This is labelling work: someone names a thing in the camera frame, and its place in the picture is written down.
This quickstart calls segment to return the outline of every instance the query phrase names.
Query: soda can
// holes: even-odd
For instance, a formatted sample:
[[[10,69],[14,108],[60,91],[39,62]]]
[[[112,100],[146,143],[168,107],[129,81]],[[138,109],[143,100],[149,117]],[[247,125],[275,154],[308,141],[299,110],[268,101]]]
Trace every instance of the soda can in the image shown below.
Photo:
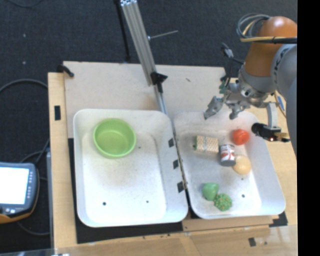
[[[220,164],[230,167],[236,164],[235,146],[232,144],[224,144],[220,146]]]

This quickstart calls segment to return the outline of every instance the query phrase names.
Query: toy tomato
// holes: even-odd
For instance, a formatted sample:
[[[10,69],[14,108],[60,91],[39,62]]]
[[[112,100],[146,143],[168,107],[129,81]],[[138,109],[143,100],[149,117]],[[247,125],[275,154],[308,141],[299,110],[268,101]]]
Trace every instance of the toy tomato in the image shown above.
[[[237,129],[232,133],[234,144],[242,145],[249,140],[249,133],[243,129]]]

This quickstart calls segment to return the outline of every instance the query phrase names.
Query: dark carpet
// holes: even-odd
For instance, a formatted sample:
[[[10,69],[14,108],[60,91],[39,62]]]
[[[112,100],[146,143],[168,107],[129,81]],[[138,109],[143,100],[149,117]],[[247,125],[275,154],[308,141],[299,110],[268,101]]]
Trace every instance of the dark carpet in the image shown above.
[[[124,62],[125,45],[113,0],[0,0],[0,88],[19,79],[47,83],[63,61]],[[224,67],[226,43],[244,59],[238,20],[248,13],[285,16],[298,23],[298,0],[140,0],[149,36],[178,30],[150,42],[156,64]],[[139,63],[128,33],[132,63]],[[43,149],[49,138],[48,91],[36,83],[17,83],[0,91],[0,162],[19,162]],[[47,176],[46,158],[37,165]],[[21,220],[27,229],[49,231],[48,186],[41,181],[34,213]],[[0,224],[0,253],[46,249],[47,235],[31,235],[16,223]]]

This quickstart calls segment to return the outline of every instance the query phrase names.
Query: wooden table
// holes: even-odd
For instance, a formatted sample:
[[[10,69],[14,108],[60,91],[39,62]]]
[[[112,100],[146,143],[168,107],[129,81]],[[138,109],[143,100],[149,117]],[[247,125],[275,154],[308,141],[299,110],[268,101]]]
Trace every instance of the wooden table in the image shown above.
[[[90,83],[92,86],[96,84],[98,88],[98,84],[104,80],[101,76],[112,76],[112,82],[118,86],[128,83],[128,78],[132,84],[146,83],[142,68],[138,64],[72,61],[64,64],[75,73],[77,78],[75,83]],[[157,69],[159,73],[169,77],[163,83],[163,89],[170,118],[181,110],[175,107],[175,103],[179,101],[184,102],[184,111],[204,111],[213,95],[217,95],[212,88],[218,88],[220,77],[224,75],[224,69],[221,67],[159,65]],[[266,255],[274,252],[277,255],[296,255],[298,250],[297,161],[291,144],[280,142],[267,142],[267,146],[285,196],[288,226],[269,227],[269,224],[272,224],[278,216],[217,220],[191,219],[187,216],[182,222],[183,232],[77,244],[68,147],[71,117],[68,115],[76,111],[79,106],[70,102],[72,93],[66,92],[65,85],[69,79],[72,78],[65,73],[50,72],[48,74],[53,240],[56,253],[198,256],[212,255],[213,252],[215,255],[226,253]],[[59,106],[60,116],[57,116],[57,106]],[[150,109],[152,108],[156,109],[157,106],[151,104]],[[268,123],[265,109],[252,107],[248,111],[252,112],[261,123]],[[278,126],[282,127],[283,132],[288,131],[286,120],[280,111]]]

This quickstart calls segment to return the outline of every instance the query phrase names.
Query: green bowl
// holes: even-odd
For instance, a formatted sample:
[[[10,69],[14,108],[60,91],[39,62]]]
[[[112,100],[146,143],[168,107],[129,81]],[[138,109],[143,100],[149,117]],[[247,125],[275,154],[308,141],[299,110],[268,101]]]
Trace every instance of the green bowl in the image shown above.
[[[93,131],[93,141],[106,158],[122,158],[136,146],[136,133],[121,119],[110,118],[98,123]]]

